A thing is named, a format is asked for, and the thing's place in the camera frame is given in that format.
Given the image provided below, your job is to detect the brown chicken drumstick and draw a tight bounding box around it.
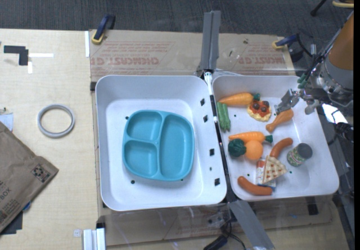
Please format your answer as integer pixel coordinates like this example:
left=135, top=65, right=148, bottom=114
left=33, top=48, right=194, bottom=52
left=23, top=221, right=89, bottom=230
left=265, top=108, right=295, bottom=134

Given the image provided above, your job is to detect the white tape ring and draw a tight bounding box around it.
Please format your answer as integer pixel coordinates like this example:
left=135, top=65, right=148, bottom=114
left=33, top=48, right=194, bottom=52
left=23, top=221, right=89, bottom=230
left=37, top=103, right=76, bottom=139

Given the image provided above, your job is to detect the yellow pizza with red topping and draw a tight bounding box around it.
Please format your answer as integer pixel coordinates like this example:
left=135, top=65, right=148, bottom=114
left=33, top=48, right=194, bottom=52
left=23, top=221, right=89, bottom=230
left=246, top=99, right=273, bottom=122

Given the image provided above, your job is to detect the green broccoli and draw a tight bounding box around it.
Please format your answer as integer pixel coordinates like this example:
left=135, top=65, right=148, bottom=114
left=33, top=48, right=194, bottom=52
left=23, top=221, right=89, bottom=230
left=227, top=138, right=248, bottom=158

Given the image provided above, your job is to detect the small can with grey lid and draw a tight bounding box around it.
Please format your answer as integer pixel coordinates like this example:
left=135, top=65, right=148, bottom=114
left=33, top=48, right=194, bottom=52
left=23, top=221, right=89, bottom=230
left=286, top=142, right=313, bottom=167

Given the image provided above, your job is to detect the white plastic tray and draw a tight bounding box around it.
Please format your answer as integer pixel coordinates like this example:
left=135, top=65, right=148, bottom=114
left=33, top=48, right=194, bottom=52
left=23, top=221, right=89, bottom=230
left=94, top=74, right=228, bottom=212
left=211, top=75, right=340, bottom=202

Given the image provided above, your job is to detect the orange fruit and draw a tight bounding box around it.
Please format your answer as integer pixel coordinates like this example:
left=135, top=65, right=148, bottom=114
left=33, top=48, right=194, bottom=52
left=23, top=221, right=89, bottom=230
left=244, top=140, right=264, bottom=161

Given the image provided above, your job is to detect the blue divided plate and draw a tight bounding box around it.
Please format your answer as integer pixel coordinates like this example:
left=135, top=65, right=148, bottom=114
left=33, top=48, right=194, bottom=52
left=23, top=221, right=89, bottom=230
left=121, top=110, right=196, bottom=182

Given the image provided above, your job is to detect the yellow lattice pie slice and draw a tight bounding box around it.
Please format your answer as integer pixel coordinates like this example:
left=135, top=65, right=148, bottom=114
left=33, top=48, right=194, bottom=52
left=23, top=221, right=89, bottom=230
left=262, top=154, right=288, bottom=185

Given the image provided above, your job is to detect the orange carrot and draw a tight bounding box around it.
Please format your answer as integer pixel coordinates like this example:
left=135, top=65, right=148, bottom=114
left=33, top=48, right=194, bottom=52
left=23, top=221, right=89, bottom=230
left=218, top=92, right=261, bottom=107
left=228, top=131, right=274, bottom=144

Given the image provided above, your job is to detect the brown paper envelope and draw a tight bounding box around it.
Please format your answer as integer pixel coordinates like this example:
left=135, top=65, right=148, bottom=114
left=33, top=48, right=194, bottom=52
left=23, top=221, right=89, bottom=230
left=0, top=120, right=60, bottom=234

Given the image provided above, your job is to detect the orange sausage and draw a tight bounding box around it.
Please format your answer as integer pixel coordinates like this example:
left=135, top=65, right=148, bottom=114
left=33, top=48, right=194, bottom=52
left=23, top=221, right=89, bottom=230
left=237, top=175, right=273, bottom=197
left=269, top=137, right=294, bottom=159

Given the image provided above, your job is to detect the brown cardboard board red print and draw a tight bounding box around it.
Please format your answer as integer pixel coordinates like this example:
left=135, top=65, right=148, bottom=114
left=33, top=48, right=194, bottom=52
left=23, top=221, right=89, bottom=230
left=88, top=29, right=333, bottom=247

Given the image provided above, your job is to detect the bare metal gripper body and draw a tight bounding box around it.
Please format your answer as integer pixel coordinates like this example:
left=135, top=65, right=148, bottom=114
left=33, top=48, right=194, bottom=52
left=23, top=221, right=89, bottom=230
left=298, top=74, right=354, bottom=107

